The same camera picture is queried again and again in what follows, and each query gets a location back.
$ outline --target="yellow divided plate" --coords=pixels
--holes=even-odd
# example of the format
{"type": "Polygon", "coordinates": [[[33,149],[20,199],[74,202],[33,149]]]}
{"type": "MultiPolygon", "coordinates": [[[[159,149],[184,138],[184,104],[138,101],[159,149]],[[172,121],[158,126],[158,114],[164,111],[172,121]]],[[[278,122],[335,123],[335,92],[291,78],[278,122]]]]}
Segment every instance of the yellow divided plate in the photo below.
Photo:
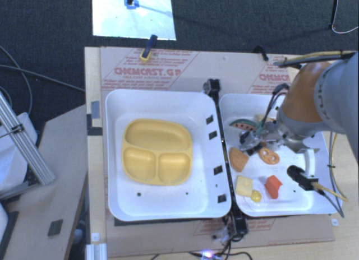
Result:
{"type": "Polygon", "coordinates": [[[177,185],[192,169],[192,139],[180,124],[157,119],[129,123],[122,137],[122,167],[146,184],[177,185]]]}

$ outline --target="black carpet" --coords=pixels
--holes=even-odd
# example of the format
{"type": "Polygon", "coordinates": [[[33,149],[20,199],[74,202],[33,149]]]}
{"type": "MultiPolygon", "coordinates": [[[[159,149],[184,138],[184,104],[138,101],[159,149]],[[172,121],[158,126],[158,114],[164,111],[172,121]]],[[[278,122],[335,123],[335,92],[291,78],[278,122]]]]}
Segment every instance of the black carpet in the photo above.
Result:
{"type": "MultiPolygon", "coordinates": [[[[18,64],[84,87],[84,47],[143,47],[146,41],[92,35],[92,0],[0,0],[0,45],[18,64]]],[[[305,54],[358,50],[358,30],[337,35],[328,29],[333,0],[172,0],[177,41],[157,48],[305,54]]],[[[358,24],[358,0],[339,0],[337,30],[358,24]]],[[[0,64],[12,66],[1,53],[0,64]]],[[[31,119],[44,122],[85,103],[83,93],[30,77],[31,119]]],[[[18,72],[0,69],[0,86],[16,113],[28,110],[29,93],[18,72]]]]}

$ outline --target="black and yellow clamp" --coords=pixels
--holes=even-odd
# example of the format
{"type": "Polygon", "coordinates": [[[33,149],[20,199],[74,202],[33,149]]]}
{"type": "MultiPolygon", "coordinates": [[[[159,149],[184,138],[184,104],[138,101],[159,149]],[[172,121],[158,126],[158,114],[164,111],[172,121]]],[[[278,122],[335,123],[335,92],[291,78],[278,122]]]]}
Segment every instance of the black and yellow clamp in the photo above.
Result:
{"type": "Polygon", "coordinates": [[[140,55],[140,60],[143,62],[147,62],[151,56],[151,49],[156,46],[157,36],[151,35],[149,41],[147,42],[146,48],[142,51],[140,55]]]}

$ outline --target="aluminum profile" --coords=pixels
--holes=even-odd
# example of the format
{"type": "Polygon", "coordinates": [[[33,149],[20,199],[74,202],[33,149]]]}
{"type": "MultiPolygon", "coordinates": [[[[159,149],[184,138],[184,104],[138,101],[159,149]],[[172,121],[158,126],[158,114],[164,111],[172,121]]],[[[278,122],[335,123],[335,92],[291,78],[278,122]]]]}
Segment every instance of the aluminum profile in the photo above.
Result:
{"type": "Polygon", "coordinates": [[[10,134],[10,137],[29,164],[39,183],[46,185],[54,181],[56,178],[55,175],[47,167],[43,157],[37,147],[32,143],[27,132],[24,129],[18,129],[14,132],[15,128],[21,127],[21,123],[1,92],[0,122],[6,132],[10,134]]]}

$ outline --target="toy pretzel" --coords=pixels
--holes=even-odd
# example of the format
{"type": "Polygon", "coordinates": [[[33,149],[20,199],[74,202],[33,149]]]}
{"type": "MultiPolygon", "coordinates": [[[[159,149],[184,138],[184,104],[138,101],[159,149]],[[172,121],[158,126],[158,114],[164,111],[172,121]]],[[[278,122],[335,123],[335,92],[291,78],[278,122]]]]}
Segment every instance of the toy pretzel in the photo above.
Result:
{"type": "Polygon", "coordinates": [[[279,163],[279,156],[275,152],[270,151],[266,147],[261,148],[261,150],[259,151],[259,157],[266,164],[277,164],[277,163],[279,163]]]}

